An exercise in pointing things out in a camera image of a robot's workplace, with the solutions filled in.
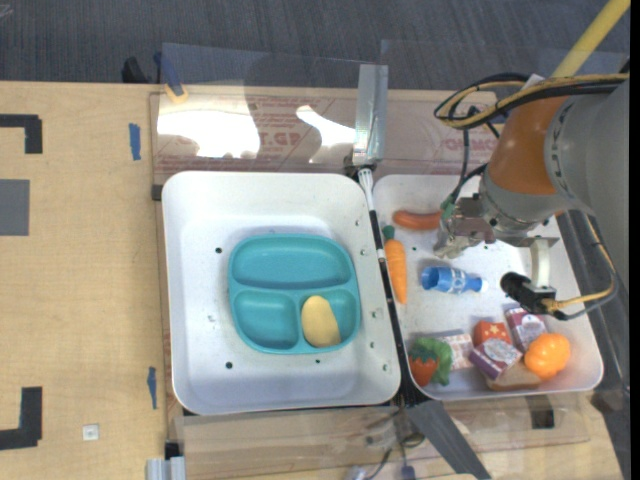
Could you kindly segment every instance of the yellow strip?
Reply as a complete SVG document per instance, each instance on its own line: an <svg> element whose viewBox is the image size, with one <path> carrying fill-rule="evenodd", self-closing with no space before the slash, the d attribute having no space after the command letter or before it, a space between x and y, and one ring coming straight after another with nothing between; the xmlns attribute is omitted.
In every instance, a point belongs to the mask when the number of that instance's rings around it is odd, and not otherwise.
<svg viewBox="0 0 640 480"><path fill-rule="evenodd" d="M630 5L631 0L609 0L551 77L571 76L577 73Z"/></svg>

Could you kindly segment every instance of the teal plate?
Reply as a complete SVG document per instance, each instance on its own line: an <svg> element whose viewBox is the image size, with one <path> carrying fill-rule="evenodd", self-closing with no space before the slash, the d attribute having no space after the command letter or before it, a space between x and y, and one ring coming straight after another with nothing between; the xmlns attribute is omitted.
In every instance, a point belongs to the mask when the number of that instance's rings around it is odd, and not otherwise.
<svg viewBox="0 0 640 480"><path fill-rule="evenodd" d="M229 300L236 331L250 347L274 354L317 354L344 347L360 327L353 263L334 240L310 234L257 235L229 258ZM317 348L302 332L305 301L329 301L342 341Z"/></svg>

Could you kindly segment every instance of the toy carrot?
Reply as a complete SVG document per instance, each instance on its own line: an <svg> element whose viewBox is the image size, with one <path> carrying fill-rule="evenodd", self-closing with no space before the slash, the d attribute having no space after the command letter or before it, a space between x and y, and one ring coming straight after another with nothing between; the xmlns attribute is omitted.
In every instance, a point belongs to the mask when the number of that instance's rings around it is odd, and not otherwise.
<svg viewBox="0 0 640 480"><path fill-rule="evenodd" d="M407 303L407 256L404 245L396 240L393 226L385 226L382 234L386 238L384 243L384 253L387 257L389 267L389 277L393 292L400 304Z"/></svg>

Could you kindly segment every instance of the purple box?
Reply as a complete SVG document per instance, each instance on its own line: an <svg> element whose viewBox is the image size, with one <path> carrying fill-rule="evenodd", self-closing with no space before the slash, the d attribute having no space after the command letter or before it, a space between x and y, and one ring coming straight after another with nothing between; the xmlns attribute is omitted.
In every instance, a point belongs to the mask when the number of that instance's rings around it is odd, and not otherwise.
<svg viewBox="0 0 640 480"><path fill-rule="evenodd" d="M513 344L520 352L526 352L533 340L547 332L547 326L540 315L534 315L522 308L508 309L504 316L513 335Z"/></svg>
<svg viewBox="0 0 640 480"><path fill-rule="evenodd" d="M522 352L506 341L496 338L481 343L469 354L469 361L493 380L521 358Z"/></svg>

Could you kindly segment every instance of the wooden table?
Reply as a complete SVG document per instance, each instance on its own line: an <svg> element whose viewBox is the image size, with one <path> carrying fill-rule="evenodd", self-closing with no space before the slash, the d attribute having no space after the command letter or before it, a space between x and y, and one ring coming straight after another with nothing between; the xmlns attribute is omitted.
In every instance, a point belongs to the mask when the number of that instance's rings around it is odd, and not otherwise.
<svg viewBox="0 0 640 480"><path fill-rule="evenodd" d="M0 430L18 428L22 388L43 393L42 439L0 451L2 478L129 480L144 477L147 459L164 455L161 286L150 197L149 97L159 90L0 82L1 114L37 114L43 122L42 154L25 154L22 129L0 128L0 179L30 186L29 235L0 236ZM139 160L130 124L140 127ZM576 400L586 441L480 453L494 478L620 478L600 414L586 394ZM83 439L83 427L93 424L99 439ZM451 473L438 457L414 465L420 478ZM398 478L395 466L378 478ZM340 479L345 471L268 478Z"/></svg>

